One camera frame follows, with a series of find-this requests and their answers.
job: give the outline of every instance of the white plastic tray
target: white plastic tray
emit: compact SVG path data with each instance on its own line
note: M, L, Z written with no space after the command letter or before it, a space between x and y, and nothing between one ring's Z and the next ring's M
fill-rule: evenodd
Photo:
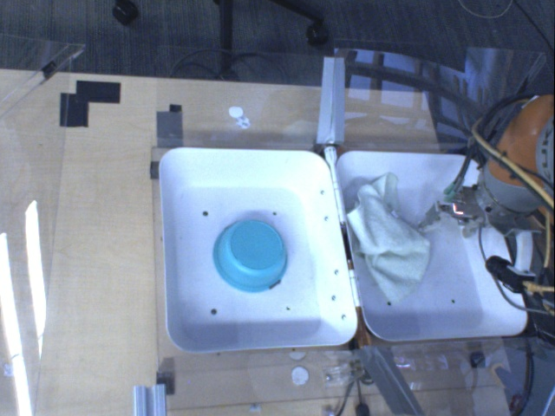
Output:
M340 345L356 331L336 201L314 153L178 148L160 162L166 324L192 352ZM212 248L241 219L280 233L288 266L261 293L234 289Z
M392 172L399 179L401 216L416 226L433 202L442 199L442 190L453 181L462 160L462 156L443 154L345 153L337 165L345 210L354 208L362 185ZM477 178L478 170L471 167L465 185ZM364 319L375 335L388 341L420 341L517 335L523 331L526 313L500 295L484 266L477 237L463 238L454 219L426 237L431 242L431 257L422 283L395 306L388 305L364 260L355 257ZM483 241L487 255L509 258L497 231L485 229ZM521 296L507 294L523 304Z

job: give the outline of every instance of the gray towel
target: gray towel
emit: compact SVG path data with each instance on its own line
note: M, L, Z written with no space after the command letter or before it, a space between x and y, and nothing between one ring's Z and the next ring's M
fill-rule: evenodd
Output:
M398 216L397 177L388 172L358 191L358 205L347 215L370 275L396 303L411 294L428 266L430 243Z

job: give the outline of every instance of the chair wheel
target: chair wheel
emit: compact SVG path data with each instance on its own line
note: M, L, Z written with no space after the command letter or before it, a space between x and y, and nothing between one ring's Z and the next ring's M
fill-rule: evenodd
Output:
M139 10L129 0L116 0L112 14L122 25L128 25L139 16Z
M306 30L306 39L311 46L323 45L328 41L329 32L322 22L314 22Z

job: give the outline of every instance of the light blue round object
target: light blue round object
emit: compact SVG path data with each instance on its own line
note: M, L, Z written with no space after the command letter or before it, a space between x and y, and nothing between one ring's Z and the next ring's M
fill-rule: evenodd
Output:
M225 228L216 240L213 257L222 278L243 291L270 288L287 268L284 241L259 220L243 220Z

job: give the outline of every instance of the office chair base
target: office chair base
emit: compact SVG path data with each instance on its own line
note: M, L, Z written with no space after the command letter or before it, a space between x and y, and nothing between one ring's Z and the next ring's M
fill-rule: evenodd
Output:
M306 39L310 46L323 45L328 41L330 33L322 22L314 22L306 30Z
M118 22L126 26L139 16L139 10L129 0L116 0L112 14Z

